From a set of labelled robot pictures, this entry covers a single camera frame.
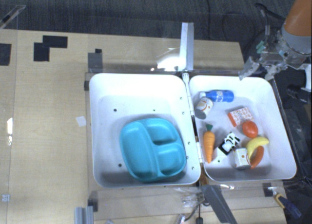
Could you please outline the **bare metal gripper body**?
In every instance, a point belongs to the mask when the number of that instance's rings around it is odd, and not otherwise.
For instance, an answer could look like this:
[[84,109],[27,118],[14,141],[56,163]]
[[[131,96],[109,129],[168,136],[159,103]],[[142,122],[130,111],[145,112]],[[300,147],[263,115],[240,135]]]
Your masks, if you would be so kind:
[[261,41],[258,53],[259,63],[266,70],[304,70],[308,67],[308,38],[276,35],[267,42]]

